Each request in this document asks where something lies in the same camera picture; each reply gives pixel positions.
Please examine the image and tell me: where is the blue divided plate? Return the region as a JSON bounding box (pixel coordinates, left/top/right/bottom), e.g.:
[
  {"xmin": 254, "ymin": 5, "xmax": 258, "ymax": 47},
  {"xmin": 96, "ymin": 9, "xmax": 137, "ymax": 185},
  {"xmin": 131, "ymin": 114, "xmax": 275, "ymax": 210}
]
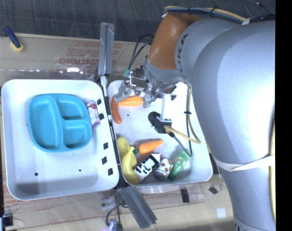
[{"xmin": 27, "ymin": 93, "xmax": 93, "ymax": 153}]

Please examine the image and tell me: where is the purple and white carton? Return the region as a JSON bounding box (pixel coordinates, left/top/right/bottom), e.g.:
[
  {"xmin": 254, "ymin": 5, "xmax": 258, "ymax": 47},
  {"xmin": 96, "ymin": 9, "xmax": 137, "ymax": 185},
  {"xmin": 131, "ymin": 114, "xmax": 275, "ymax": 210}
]
[{"xmin": 86, "ymin": 101, "xmax": 101, "ymax": 129}]

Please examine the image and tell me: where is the green bottle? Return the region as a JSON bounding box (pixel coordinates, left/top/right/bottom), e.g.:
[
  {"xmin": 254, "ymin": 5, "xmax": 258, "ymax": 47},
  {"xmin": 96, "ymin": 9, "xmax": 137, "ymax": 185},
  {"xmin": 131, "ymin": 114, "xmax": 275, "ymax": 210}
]
[{"xmin": 168, "ymin": 149, "xmax": 191, "ymax": 181}]

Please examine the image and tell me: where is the brown cardboard board red print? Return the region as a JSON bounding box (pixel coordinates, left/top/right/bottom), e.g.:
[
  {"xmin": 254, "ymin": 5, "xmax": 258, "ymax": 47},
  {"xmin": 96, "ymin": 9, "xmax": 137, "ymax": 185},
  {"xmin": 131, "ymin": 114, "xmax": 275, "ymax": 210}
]
[{"xmin": 0, "ymin": 32, "xmax": 207, "ymax": 226}]

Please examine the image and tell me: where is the white and black carton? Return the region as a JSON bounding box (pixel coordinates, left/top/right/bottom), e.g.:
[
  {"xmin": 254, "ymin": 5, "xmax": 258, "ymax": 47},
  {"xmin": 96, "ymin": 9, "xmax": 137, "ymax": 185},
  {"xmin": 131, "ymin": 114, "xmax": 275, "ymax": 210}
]
[{"xmin": 133, "ymin": 153, "xmax": 161, "ymax": 181}]

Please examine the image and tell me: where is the white can with orange dots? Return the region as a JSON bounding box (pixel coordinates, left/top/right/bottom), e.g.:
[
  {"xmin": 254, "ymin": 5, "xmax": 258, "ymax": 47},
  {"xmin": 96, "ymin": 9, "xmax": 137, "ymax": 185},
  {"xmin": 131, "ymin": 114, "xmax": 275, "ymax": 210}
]
[{"xmin": 153, "ymin": 157, "xmax": 174, "ymax": 181}]

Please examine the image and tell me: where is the orange sausage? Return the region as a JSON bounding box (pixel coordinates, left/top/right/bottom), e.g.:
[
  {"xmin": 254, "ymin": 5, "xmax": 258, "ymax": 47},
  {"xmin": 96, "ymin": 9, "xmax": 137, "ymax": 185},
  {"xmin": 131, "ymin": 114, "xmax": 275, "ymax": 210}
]
[{"xmin": 110, "ymin": 96, "xmax": 123, "ymax": 125}]

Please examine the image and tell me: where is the orange carrot with green top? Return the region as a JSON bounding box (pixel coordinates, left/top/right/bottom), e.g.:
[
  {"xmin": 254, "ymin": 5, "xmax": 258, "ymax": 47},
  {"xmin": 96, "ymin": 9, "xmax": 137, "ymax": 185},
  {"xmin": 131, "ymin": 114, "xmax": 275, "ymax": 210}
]
[{"xmin": 133, "ymin": 139, "xmax": 165, "ymax": 155}]

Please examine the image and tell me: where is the yellow corn cob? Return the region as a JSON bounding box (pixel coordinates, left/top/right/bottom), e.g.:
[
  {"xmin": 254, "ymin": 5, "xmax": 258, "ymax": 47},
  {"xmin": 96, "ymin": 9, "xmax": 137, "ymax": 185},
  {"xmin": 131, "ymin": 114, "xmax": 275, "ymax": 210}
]
[{"xmin": 117, "ymin": 136, "xmax": 132, "ymax": 157}]

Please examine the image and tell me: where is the yellow banana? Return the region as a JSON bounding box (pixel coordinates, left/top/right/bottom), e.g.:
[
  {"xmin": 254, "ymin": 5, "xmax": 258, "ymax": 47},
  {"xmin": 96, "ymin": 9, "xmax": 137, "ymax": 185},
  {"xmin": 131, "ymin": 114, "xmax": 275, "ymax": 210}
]
[{"xmin": 121, "ymin": 146, "xmax": 140, "ymax": 185}]

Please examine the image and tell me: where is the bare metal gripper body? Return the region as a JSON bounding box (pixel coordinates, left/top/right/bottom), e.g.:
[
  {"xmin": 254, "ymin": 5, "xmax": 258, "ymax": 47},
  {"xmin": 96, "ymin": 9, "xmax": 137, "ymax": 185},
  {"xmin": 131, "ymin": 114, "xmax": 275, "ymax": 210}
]
[{"xmin": 127, "ymin": 66, "xmax": 178, "ymax": 97}]

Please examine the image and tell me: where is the white plastic tray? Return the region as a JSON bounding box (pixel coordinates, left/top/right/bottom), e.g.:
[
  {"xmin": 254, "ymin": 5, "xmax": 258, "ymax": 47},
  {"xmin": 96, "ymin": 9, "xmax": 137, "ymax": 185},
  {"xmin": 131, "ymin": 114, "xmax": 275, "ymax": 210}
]
[
  {"xmin": 0, "ymin": 78, "xmax": 120, "ymax": 201},
  {"xmin": 106, "ymin": 79, "xmax": 213, "ymax": 187}
]

